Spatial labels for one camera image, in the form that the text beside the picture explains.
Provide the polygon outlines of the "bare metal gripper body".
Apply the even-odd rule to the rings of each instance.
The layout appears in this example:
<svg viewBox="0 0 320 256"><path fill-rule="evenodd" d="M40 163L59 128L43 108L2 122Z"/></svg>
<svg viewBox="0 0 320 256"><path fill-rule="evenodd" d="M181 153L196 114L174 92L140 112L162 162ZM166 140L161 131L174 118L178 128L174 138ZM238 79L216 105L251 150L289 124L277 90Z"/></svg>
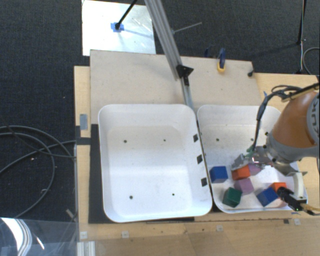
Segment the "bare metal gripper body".
<svg viewBox="0 0 320 256"><path fill-rule="evenodd" d="M298 167L294 167L294 162L283 160L281 157L279 158L278 155L272 156L266 145L257 146L254 150L249 149L247 150L247 156L250 163L261 167L271 166L285 177L292 177L297 173L301 173L302 176L307 174L307 171L300 171Z"/></svg>

